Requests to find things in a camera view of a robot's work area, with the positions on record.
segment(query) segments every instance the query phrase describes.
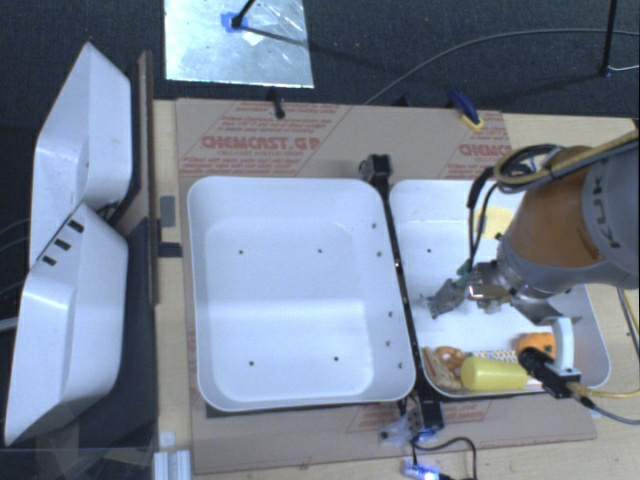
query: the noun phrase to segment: yellow object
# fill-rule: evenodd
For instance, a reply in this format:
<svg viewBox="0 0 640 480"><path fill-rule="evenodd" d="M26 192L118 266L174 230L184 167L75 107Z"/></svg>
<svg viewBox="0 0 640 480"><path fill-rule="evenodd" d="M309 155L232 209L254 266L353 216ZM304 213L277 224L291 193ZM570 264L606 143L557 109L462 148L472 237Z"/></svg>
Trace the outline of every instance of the yellow object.
<svg viewBox="0 0 640 480"><path fill-rule="evenodd" d="M556 338L551 332L532 332L527 334L518 343L516 352L520 355L520 352L529 347L544 352L552 359L556 358Z"/></svg>
<svg viewBox="0 0 640 480"><path fill-rule="evenodd" d="M471 119L469 119L465 115L460 116L460 119L462 119L462 122L466 124L469 128L471 128L474 132L481 130L482 127L484 126L484 120L481 117L478 117L478 124L474 123Z"/></svg>
<svg viewBox="0 0 640 480"><path fill-rule="evenodd" d="M481 213L482 209L478 209L473 214L476 229L478 229L478 219ZM512 219L513 212L511 210L499 206L489 206L484 216L484 226L481 230L482 238L495 238L498 233L504 235Z"/></svg>
<svg viewBox="0 0 640 480"><path fill-rule="evenodd" d="M467 357L460 368L462 386L470 391L516 391L524 388L529 375L519 364L495 359Z"/></svg>

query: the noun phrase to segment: yellow bottle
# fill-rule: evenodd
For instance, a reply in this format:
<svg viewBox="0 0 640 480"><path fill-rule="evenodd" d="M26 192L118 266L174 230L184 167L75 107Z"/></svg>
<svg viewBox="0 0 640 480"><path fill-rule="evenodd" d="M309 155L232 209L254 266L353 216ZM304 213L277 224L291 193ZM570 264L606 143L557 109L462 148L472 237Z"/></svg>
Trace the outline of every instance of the yellow bottle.
<svg viewBox="0 0 640 480"><path fill-rule="evenodd" d="M524 388L529 375L517 363L472 356L462 363L460 379L470 391L516 391Z"/></svg>

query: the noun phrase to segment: metal bracket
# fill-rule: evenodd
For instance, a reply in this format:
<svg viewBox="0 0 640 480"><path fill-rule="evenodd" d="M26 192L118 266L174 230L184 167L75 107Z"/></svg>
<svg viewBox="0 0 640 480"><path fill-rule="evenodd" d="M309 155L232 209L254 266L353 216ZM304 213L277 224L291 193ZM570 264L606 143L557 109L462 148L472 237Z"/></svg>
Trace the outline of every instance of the metal bracket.
<svg viewBox="0 0 640 480"><path fill-rule="evenodd" d="M191 480L191 452L154 453L153 480Z"/></svg>

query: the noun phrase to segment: black cable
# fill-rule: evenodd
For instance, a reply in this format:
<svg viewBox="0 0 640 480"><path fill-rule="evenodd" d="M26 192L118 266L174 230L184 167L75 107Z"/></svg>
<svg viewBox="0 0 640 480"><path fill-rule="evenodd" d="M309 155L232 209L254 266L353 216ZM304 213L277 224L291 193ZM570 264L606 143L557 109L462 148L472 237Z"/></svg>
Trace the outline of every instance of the black cable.
<svg viewBox="0 0 640 480"><path fill-rule="evenodd" d="M415 441L416 441L415 439L412 441L412 446L414 447L414 449L420 450L421 452L427 452L427 453L444 450L445 448L448 448L452 444L458 443L461 441L467 443L469 445L469 448L471 448L471 452L473 453L473 459L472 459L473 478L470 478L468 480L478 480L478 450L476 450L476 445L473 444L473 441L468 437L462 437L462 436L454 437L453 439L450 439L446 443L442 443L437 446L430 446L429 448L420 446L416 444Z"/></svg>
<svg viewBox="0 0 640 480"><path fill-rule="evenodd" d="M370 103L374 102L380 96L382 96L384 93L390 91L396 85L398 85L400 82L403 82L404 80L409 78L411 75L413 75L414 73L420 71L422 68L428 66L432 62L435 62L435 61L441 59L442 57L445 57L445 56L447 56L447 55L449 55L451 53L457 52L458 50L462 50L463 48L466 48L468 46L473 46L473 45L481 44L481 43L487 43L489 41L495 41L497 39L506 39L506 38L510 38L510 37L519 37L519 36L533 36L533 35L539 35L539 34L604 34L606 32L607 32L606 29L599 29L599 28L557 28L557 29L521 30L519 32L506 32L506 33L503 33L503 34L494 34L494 35L491 35L491 36L480 37L478 39L472 39L471 41L466 41L466 42L461 43L461 44L459 44L457 46L454 46L453 48L449 48L448 50L445 50L444 52L441 52L441 53L431 57L430 59L427 59L427 60L421 62L420 64L418 64L414 68L412 68L409 71L407 71L404 75L402 75L401 77L397 78L396 80L391 82L389 85L387 85L386 87L384 87L383 89L378 91L371 98L369 98L367 101L365 101L363 103L363 105L369 105ZM638 32L628 32L626 30L614 30L613 33L614 34L620 34L620 35L627 35L627 36L635 36L635 37L640 36L640 34Z"/></svg>
<svg viewBox="0 0 640 480"><path fill-rule="evenodd" d="M602 414L603 416L606 416L607 418L615 420L619 423L624 423L625 425L640 425L640 420L632 420L623 416L618 416L617 414L613 414L612 412L609 412L606 409L597 406L590 398L587 398L586 396L581 397L579 401L587 409L596 411L597 413Z"/></svg>
<svg viewBox="0 0 640 480"><path fill-rule="evenodd" d="M418 456L416 455L416 444L411 441L411 454L413 455L413 465L418 465Z"/></svg>
<svg viewBox="0 0 640 480"><path fill-rule="evenodd" d="M543 154L544 152L546 152L546 150L552 147L554 146L549 144L543 144L539 146L531 146L530 148L526 148L525 150L518 151L514 154L512 158L509 158L507 160L507 162L499 170L498 174L507 174L508 176L513 176L513 172L511 171L514 168L521 166L522 161L530 158L534 158L539 154ZM523 184L510 184L508 182L498 181L498 186L500 188L500 191L504 192L505 194L515 194L518 192L523 192L525 190L539 187L553 180L563 178L564 176L568 176L569 174L579 171L580 169L583 169L596 162L599 162L601 160L604 160L614 155L619 155L626 151L630 151L631 149L635 149L637 147L638 147L638 139L635 139L625 144L619 145L615 148L602 151L597 155L584 158L579 162L576 162L567 167L564 167L563 169L554 169L553 167L550 167L547 169L547 174L545 176L542 176L541 178L535 181L531 181L529 183L523 183Z"/></svg>
<svg viewBox="0 0 640 480"><path fill-rule="evenodd" d="M476 257L476 253L478 252L478 247L480 246L480 239L482 238L482 230L484 229L484 221L487 215L487 207L489 206L489 199L491 198L491 194L498 187L497 183L489 189L487 195L484 196L484 202L482 203L482 210L480 210L480 215L478 217L478 232L476 235L476 239L473 242L473 246L471 248L471 254L469 255L469 265L473 268L473 261ZM473 221L473 210L471 211L471 220Z"/></svg>
<svg viewBox="0 0 640 480"><path fill-rule="evenodd" d="M473 214L476 209L476 204L478 203L478 198L480 197L480 193L484 188L487 180L493 176L493 166L487 167L482 174L478 176L471 185L471 189L469 189L469 196L467 197L467 208L469 209L469 219L468 219L468 232L469 232L469 259L467 261L467 272L471 272L473 269L473 257L475 253L473 251L473 246L475 243L474 239L474 222L473 222Z"/></svg>

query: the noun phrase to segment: blue clamp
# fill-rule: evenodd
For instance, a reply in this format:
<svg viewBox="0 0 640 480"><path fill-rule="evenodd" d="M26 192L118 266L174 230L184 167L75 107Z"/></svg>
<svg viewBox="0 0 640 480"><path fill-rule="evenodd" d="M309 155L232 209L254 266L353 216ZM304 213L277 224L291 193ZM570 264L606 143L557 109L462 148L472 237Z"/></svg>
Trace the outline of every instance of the blue clamp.
<svg viewBox="0 0 640 480"><path fill-rule="evenodd" d="M478 116L478 111L473 102L463 92L457 89L451 89L447 96L449 101L462 112L462 121L473 131L478 131L484 126L484 121Z"/></svg>
<svg viewBox="0 0 640 480"><path fill-rule="evenodd" d="M223 12L220 15L220 22L222 23L222 27L227 31L227 32L242 32L243 28L246 28L249 26L249 21L247 20L247 18L242 18L242 24L238 27L235 28L233 25L231 25L231 20L237 15L237 12Z"/></svg>

